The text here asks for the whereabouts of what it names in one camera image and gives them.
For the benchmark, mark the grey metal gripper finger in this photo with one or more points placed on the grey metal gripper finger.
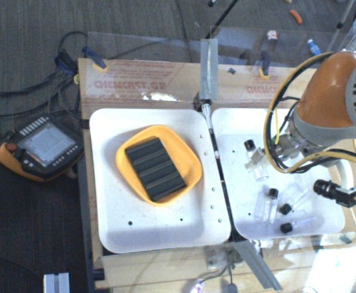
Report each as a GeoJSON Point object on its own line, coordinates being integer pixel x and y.
{"type": "Point", "coordinates": [250, 164]}
{"type": "Point", "coordinates": [261, 155]}

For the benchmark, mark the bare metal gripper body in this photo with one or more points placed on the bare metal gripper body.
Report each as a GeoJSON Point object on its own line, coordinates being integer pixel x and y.
{"type": "Point", "coordinates": [287, 148]}

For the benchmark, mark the yellow plate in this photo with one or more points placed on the yellow plate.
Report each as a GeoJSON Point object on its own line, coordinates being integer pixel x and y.
{"type": "Point", "coordinates": [184, 157]}

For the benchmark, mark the small white and red can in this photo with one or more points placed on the small white and red can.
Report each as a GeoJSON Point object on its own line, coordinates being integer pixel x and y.
{"type": "Point", "coordinates": [272, 35]}

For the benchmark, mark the orange sausage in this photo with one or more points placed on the orange sausage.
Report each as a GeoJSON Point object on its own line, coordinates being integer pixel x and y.
{"type": "Point", "coordinates": [296, 16]}

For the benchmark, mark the clear bottle with black cap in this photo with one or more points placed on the clear bottle with black cap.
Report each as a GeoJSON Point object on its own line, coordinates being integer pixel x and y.
{"type": "Point", "coordinates": [286, 208]}
{"type": "Point", "coordinates": [250, 145]}
{"type": "Point", "coordinates": [270, 207]}
{"type": "Point", "coordinates": [286, 227]}

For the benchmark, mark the black cylinder on white bracket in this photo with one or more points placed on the black cylinder on white bracket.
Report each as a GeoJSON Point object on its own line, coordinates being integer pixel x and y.
{"type": "Point", "coordinates": [330, 190]}

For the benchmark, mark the white plastic tray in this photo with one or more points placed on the white plastic tray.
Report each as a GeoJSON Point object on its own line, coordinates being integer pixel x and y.
{"type": "Point", "coordinates": [153, 224]}
{"type": "Point", "coordinates": [245, 194]}

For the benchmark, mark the brown cardboard board red print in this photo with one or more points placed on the brown cardboard board red print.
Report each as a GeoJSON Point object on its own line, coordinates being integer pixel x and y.
{"type": "Point", "coordinates": [165, 81]}

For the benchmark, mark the black ribbed block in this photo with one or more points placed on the black ribbed block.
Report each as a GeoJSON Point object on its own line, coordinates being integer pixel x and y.
{"type": "Point", "coordinates": [155, 168]}

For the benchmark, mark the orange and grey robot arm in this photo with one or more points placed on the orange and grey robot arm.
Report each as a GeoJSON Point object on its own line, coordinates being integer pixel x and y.
{"type": "Point", "coordinates": [327, 96]}

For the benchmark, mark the thin black and white rod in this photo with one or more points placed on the thin black and white rod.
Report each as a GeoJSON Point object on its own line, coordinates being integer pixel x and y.
{"type": "Point", "coordinates": [217, 154]}

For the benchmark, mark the blue bottle with white cap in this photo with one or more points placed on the blue bottle with white cap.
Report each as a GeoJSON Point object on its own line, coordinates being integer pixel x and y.
{"type": "Point", "coordinates": [314, 47]}

